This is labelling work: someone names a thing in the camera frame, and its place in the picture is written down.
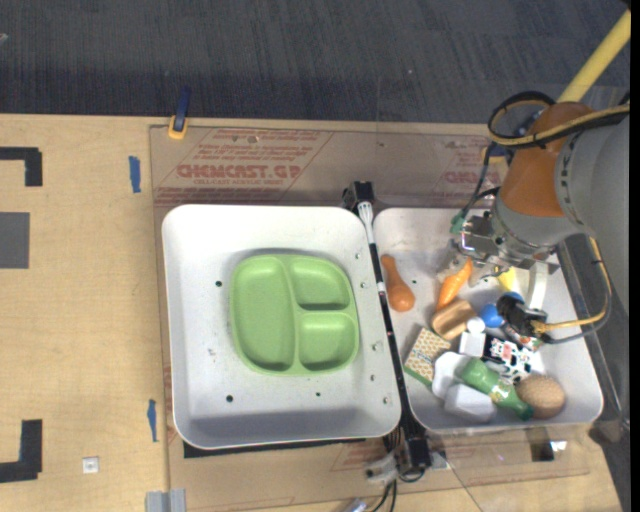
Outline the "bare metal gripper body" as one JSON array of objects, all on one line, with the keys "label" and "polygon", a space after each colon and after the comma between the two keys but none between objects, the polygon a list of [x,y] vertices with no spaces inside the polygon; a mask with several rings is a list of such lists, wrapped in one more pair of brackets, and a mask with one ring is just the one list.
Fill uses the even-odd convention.
[{"label": "bare metal gripper body", "polygon": [[477,274],[502,274],[510,268],[529,271],[537,265],[553,274],[560,268],[551,258],[553,248],[521,241],[496,213],[484,212],[467,219],[460,230],[457,249],[472,260]]}]

